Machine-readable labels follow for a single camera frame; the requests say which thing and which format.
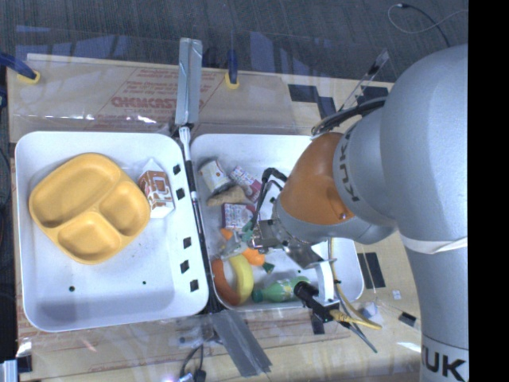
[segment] toy banana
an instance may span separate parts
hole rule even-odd
[[[236,289],[240,296],[239,304],[242,304],[251,296],[255,285],[253,269],[244,255],[232,256],[229,261],[237,277]]]
[[[235,289],[230,286],[224,276],[223,260],[221,259],[212,261],[214,284],[216,285],[217,292],[225,302],[232,306],[238,306],[251,296],[251,292],[255,285],[255,279],[253,278],[251,265],[243,255],[233,256],[228,261],[235,271]]]

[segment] gray carpet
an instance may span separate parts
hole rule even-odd
[[[199,38],[209,64],[224,67],[233,31],[239,67],[264,72],[311,72],[313,75],[359,79],[387,49],[390,61],[377,80],[395,81],[415,61],[468,42],[468,13],[446,19],[440,28],[422,33],[432,22],[417,10],[388,9],[405,2],[440,21],[468,8],[468,0],[0,0],[0,50],[22,57],[27,52],[114,57],[175,63],[180,37]],[[111,36],[109,46],[83,49],[84,38]],[[118,50],[122,36],[128,49]],[[284,52],[303,64],[288,68]],[[6,151],[6,119],[0,126]],[[8,172],[0,164],[1,201],[8,197]],[[6,217],[4,228],[9,228]],[[13,349],[14,293],[12,233],[3,231],[0,249],[0,361]]]

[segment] food package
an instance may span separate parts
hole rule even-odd
[[[244,191],[240,188],[239,185],[235,185],[222,193],[215,195],[214,197],[210,197],[207,199],[207,206],[216,207],[225,203],[228,204],[237,204],[239,202],[243,202],[246,196],[244,195]]]
[[[249,174],[241,166],[236,166],[229,174],[230,179],[243,189],[246,198],[255,203],[260,196],[262,183]]]
[[[138,179],[150,204],[150,218],[164,218],[175,209],[168,174],[151,158]]]
[[[255,214],[255,206],[249,204],[223,204],[223,228],[240,231]]]

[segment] yellow banana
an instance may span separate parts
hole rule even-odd
[[[244,255],[232,256],[229,260],[237,277],[236,289],[240,296],[239,304],[242,304],[251,296],[251,292],[255,286],[253,269]]]

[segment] blue clamp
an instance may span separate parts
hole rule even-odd
[[[227,53],[228,57],[228,72],[224,75],[226,86],[230,89],[236,89],[239,87],[239,78],[237,71],[239,64],[237,62],[237,53],[234,49],[229,49]]]
[[[18,79],[28,84],[36,84],[41,78],[39,72],[34,71],[22,60],[7,53],[0,53],[0,65],[5,65],[7,68],[17,72]]]

